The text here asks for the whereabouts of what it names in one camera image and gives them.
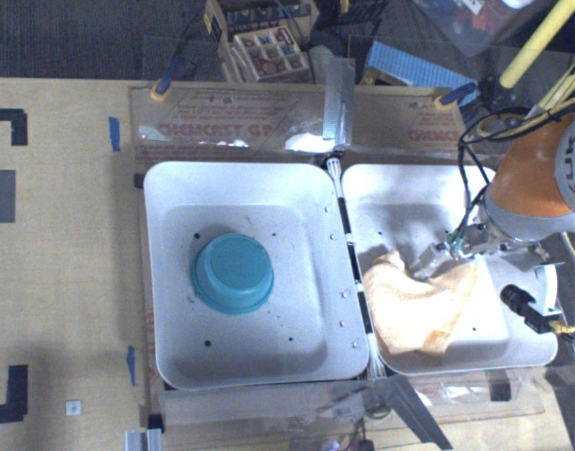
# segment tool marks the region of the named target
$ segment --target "yellow pole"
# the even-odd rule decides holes
[[[559,0],[532,37],[521,47],[520,52],[501,75],[499,83],[504,88],[513,88],[522,75],[538,58],[540,53],[557,35],[575,11],[575,0]]]

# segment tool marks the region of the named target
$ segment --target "dark floor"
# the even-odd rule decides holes
[[[185,51],[200,62],[198,80],[220,80],[215,46],[207,41],[197,17],[204,2],[0,0],[0,77],[157,79],[186,23],[194,20]],[[543,14],[536,15],[500,45],[514,54]],[[314,43],[326,44],[335,54],[346,54],[349,35],[360,36],[360,42],[369,32],[368,25],[335,30],[315,32]],[[468,73],[472,78],[477,78],[479,75],[473,73],[488,62],[486,54],[466,60],[411,0],[388,0],[378,36],[388,43],[406,41],[409,46],[424,47],[433,63]],[[575,15],[547,50],[575,54]],[[548,66],[543,65],[540,71],[547,71]],[[558,255],[565,253],[559,241],[553,241],[552,246]],[[575,269],[565,268],[561,274],[566,288],[575,289]],[[575,323],[575,296],[563,298],[574,304],[569,317]],[[555,363],[551,379],[575,448],[575,349],[564,343]]]

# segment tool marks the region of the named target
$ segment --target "white tray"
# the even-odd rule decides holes
[[[474,167],[468,167],[467,174],[476,193],[484,181]],[[357,164],[344,172],[342,183],[362,272],[390,249],[397,249],[411,265],[430,243],[443,241],[463,214],[463,185],[456,166]],[[554,268],[544,279],[499,257],[477,261],[480,278],[446,354],[392,356],[384,351],[383,361],[395,372],[419,375],[545,365],[554,358],[556,336],[532,331],[499,297],[507,284],[533,295],[543,286],[556,286]]]
[[[156,362],[168,384],[330,381],[365,369],[365,328],[327,174],[308,164],[168,162],[148,171],[144,193]],[[226,232],[256,239],[272,260],[271,297],[249,314],[208,308],[190,281],[198,251]]]

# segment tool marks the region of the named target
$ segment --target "blue cap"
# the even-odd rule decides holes
[[[192,282],[195,295],[208,307],[226,314],[252,312],[271,295],[271,259],[254,239],[224,234],[197,255]]]

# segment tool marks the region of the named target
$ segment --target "wooden table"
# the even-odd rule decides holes
[[[0,122],[0,169],[16,175],[16,219],[0,224],[0,404],[8,366],[28,365],[29,375],[28,414],[0,425],[0,449],[122,449],[125,431],[146,425],[141,191],[132,181],[128,92],[144,85],[0,79],[0,107],[24,109],[29,126],[28,146],[13,147]],[[117,152],[109,117],[120,124]],[[457,449],[571,449],[548,384],[540,395],[542,414],[443,431]],[[82,413],[66,416],[65,403],[77,399]],[[404,431],[373,439],[387,445]]]

